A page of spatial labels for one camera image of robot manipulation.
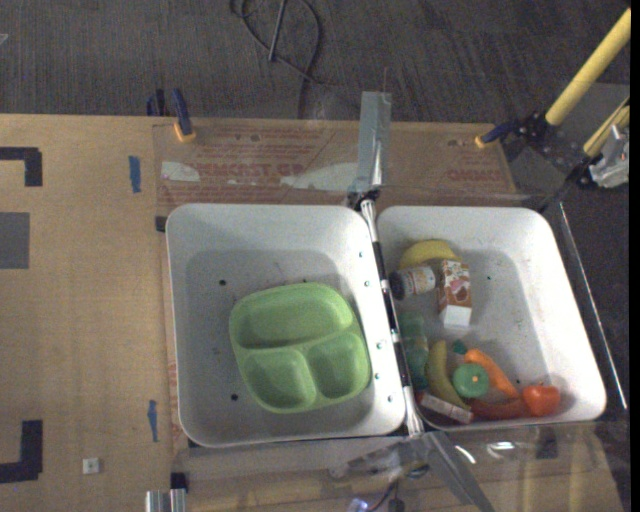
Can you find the small white-labelled can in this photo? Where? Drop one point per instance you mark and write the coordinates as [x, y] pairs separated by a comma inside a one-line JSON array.
[[417, 281]]

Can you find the yellow-green banana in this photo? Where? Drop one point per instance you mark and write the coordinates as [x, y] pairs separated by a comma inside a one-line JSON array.
[[439, 375]]

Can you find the orange pepper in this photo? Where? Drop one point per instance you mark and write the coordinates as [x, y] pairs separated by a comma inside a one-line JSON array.
[[541, 399]]

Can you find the green divided plate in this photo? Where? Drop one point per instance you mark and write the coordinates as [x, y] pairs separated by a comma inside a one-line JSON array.
[[295, 345]]

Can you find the yellow banana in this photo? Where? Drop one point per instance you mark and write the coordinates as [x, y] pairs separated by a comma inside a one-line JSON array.
[[425, 250]]

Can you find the red sausage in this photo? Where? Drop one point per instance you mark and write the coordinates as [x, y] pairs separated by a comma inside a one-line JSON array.
[[500, 410]]

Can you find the green round can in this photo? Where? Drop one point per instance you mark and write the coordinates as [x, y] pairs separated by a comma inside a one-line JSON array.
[[470, 381]]

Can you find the white and brown carton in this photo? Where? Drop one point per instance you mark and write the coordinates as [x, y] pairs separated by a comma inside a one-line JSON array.
[[456, 295]]

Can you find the small white square block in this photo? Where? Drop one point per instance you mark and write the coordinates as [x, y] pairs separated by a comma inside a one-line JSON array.
[[90, 466]]

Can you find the red and white packet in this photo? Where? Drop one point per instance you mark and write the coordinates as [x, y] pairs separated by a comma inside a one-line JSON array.
[[445, 407]]

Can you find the orange carrot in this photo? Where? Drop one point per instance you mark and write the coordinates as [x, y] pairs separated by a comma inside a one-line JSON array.
[[492, 370]]

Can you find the brown cardboard board red print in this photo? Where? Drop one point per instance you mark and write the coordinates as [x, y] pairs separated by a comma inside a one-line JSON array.
[[410, 155]]

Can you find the clear green plastic bottle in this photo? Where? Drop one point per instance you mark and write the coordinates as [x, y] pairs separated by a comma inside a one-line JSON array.
[[414, 345]]

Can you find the white plastic tray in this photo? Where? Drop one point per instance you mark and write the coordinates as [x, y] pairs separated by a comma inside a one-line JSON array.
[[280, 230], [540, 310]]

